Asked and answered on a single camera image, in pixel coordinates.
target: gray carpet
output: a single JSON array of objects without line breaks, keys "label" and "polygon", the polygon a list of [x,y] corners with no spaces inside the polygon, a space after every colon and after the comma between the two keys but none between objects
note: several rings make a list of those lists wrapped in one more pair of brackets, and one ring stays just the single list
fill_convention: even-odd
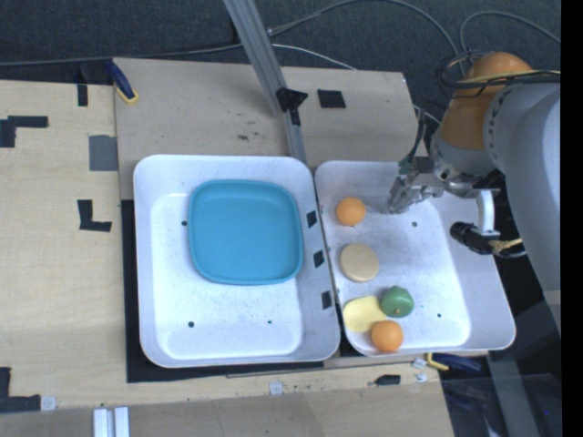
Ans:
[{"label": "gray carpet", "polygon": [[[267,27],[297,20],[343,0],[255,0]],[[397,0],[432,17],[460,48],[459,31],[471,15],[499,11],[561,36],[561,0]],[[0,78],[71,81],[78,64],[8,67],[5,62],[78,57],[143,56],[229,43],[230,20],[222,0],[0,0]],[[404,73],[415,104],[446,105],[435,67],[454,54],[437,27],[418,11],[395,3],[339,7],[285,34],[279,44],[322,53],[359,69]],[[500,15],[468,22],[465,44],[504,50],[535,68],[560,68],[560,45],[530,25]],[[282,65],[333,66],[320,58],[277,49]],[[241,50],[197,59],[244,63]],[[96,82],[103,64],[88,64]],[[438,107],[428,105],[434,115]]]}]

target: metal pole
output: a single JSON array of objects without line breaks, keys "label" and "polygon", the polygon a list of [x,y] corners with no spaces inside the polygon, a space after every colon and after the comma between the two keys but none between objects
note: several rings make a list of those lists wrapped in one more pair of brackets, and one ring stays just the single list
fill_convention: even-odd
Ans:
[{"label": "metal pole", "polygon": [[281,115],[284,110],[283,120],[290,155],[307,163],[299,121],[292,117],[292,109],[284,108],[277,98],[277,92],[287,90],[287,85],[254,1],[223,0],[223,2],[245,47],[247,57],[255,69],[271,111],[274,115]]}]

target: black mat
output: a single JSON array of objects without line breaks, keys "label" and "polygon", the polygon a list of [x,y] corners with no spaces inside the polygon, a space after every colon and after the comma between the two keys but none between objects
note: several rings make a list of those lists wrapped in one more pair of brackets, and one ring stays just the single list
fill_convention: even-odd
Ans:
[{"label": "black mat", "polygon": [[126,361],[129,383],[142,381],[179,381],[212,375],[240,374],[265,371],[319,369],[323,362],[285,362],[236,366],[205,366],[167,369],[149,360],[139,343],[138,266],[136,260],[136,225],[134,201],[121,202],[124,297],[126,306]]}]

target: green ball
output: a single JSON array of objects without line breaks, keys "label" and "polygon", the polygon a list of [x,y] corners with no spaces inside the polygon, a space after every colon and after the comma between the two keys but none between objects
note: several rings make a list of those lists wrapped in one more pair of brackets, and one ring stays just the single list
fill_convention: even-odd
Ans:
[{"label": "green ball", "polygon": [[414,307],[413,297],[405,288],[391,287],[381,299],[381,310],[389,317],[401,318],[411,314]]}]

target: black clip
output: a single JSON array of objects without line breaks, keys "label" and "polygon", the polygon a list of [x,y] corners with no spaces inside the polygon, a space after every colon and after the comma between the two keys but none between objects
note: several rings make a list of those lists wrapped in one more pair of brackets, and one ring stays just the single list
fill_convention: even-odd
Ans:
[{"label": "black clip", "polygon": [[280,87],[275,93],[278,101],[280,102],[280,107],[282,112],[290,111],[291,122],[299,127],[302,123],[300,122],[300,114],[298,113],[298,107],[308,96],[305,92],[294,91],[288,89],[287,87]]}]

